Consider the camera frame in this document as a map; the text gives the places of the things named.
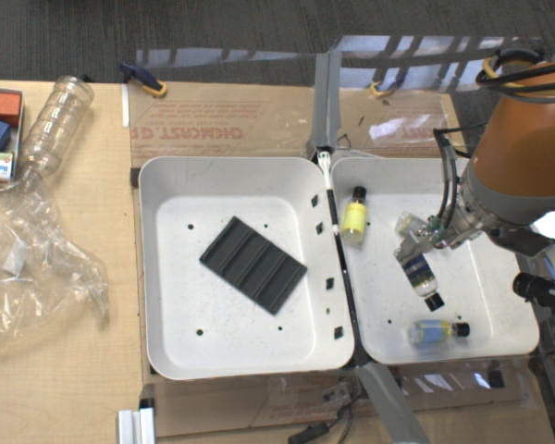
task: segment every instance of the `wooden table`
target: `wooden table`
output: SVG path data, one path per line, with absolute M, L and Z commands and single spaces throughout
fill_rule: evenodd
M 0 80 L 24 91 L 24 133 L 52 82 Z M 68 238 L 106 265 L 110 316 L 87 311 L 47 338 L 0 353 L 0 443 L 113 444 L 117 412 L 142 391 L 130 132 L 122 127 L 121 85 L 94 84 L 92 110 L 61 169 L 48 180 Z M 420 412 L 432 442 L 554 442 L 537 381 L 523 376 L 519 402 Z M 161 442 L 286 442 L 304 426 L 160 439 Z M 316 441 L 337 442 L 338 429 Z M 357 419 L 348 441 L 390 442 L 377 417 Z

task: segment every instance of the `plastic bag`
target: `plastic bag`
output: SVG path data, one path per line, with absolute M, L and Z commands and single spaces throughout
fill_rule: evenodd
M 29 170 L 0 190 L 0 341 L 87 303 L 106 318 L 105 266 L 66 238 L 50 191 Z

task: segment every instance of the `yellow bottle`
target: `yellow bottle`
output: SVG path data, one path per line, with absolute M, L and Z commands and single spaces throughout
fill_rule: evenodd
M 366 227 L 366 189 L 356 186 L 353 196 L 345 209 L 341 238 L 350 245 L 360 245 L 364 240 Z

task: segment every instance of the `black cable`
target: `black cable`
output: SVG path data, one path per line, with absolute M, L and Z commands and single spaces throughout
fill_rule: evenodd
M 529 85 L 525 87 L 504 87 L 503 85 L 500 85 L 498 87 L 488 87 L 488 89 L 499 93 L 539 93 L 555 89 L 555 82 L 552 82 L 551 84 Z
M 335 418 L 335 421 L 333 421 L 332 423 L 328 424 L 327 427 L 328 427 L 329 429 L 331 429 L 332 427 L 335 427 L 335 426 L 339 423 L 339 421 L 341 421 L 341 418 L 343 417 L 343 415 L 345 414 L 345 411 L 346 411 L 347 409 L 348 409 L 348 405 L 347 405 L 347 404 L 344 405 L 344 406 L 341 406 L 341 408 L 339 408 L 339 409 L 337 410 L 337 418 Z
M 540 51 L 525 48 L 506 48 L 498 49 L 493 58 L 497 64 L 507 64 L 514 61 L 526 61 L 530 64 L 536 64 L 544 59 L 544 54 Z
M 467 131 L 467 130 L 475 130 L 485 127 L 487 122 L 477 123 L 476 125 L 469 125 L 467 127 L 457 127 L 455 129 L 434 129 L 438 133 L 446 134 L 446 133 L 456 133 L 457 131 Z
M 446 211 L 446 205 L 448 203 L 448 196 L 450 192 L 450 181 L 448 177 L 448 164 L 446 159 L 446 152 L 444 151 L 444 144 L 449 144 L 446 138 L 443 138 L 442 135 L 438 132 L 438 129 L 434 129 L 434 138 L 436 143 L 438 144 L 438 148 L 440 150 L 440 156 L 442 158 L 442 168 L 444 170 L 444 192 L 442 193 L 442 203 L 440 204 L 440 208 L 438 210 L 438 218 L 442 218 L 444 215 L 444 211 Z
M 452 173 L 452 195 L 450 198 L 450 208 L 447 213 L 446 220 L 444 221 L 444 228 L 450 226 L 452 216 L 454 216 L 454 210 L 456 209 L 456 201 L 458 198 L 458 188 L 459 188 L 459 177 L 456 169 L 456 159 L 452 158 L 450 160 L 450 169 Z
M 502 96 L 526 104 L 555 104 L 555 97 L 528 97 L 526 95 L 515 95 L 511 93 L 504 93 Z
M 343 135 L 341 135 L 339 138 L 337 138 L 337 145 L 339 146 L 339 140 L 347 140 L 348 141 L 348 148 L 352 148 L 352 141 L 350 140 L 350 137 L 348 137 L 347 133 L 343 133 Z
M 353 410 L 352 410 L 352 407 L 350 406 L 348 408 L 348 421 L 345 424 L 343 431 L 341 432 L 341 436 L 339 436 L 337 444 L 343 444 L 343 441 L 345 441 L 348 434 L 350 434 L 350 430 L 352 429 L 352 424 L 353 424 Z
M 467 152 L 462 152 L 460 150 L 457 150 L 456 148 L 454 148 L 454 153 L 456 153 L 458 156 L 462 156 L 463 158 L 471 159 L 471 156 Z
M 517 82 L 519 80 L 531 79 L 537 76 L 545 76 L 547 74 L 553 73 L 555 73 L 555 65 L 521 70 L 519 72 L 514 72 L 513 74 L 502 74 L 497 78 L 490 78 L 487 73 L 482 70 L 476 75 L 475 82 L 477 83 L 477 85 L 480 85 L 482 87 L 489 87 L 502 85 L 508 82 Z

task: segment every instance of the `metal bar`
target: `metal bar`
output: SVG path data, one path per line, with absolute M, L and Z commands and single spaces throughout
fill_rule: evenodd
M 118 412 L 117 444 L 156 444 L 154 408 Z
M 341 127 L 339 112 L 340 51 L 317 55 L 314 74 L 313 132 L 310 143 L 317 147 L 337 147 Z
M 376 412 L 394 444 L 429 444 L 399 385 L 383 364 L 370 363 L 356 368 Z

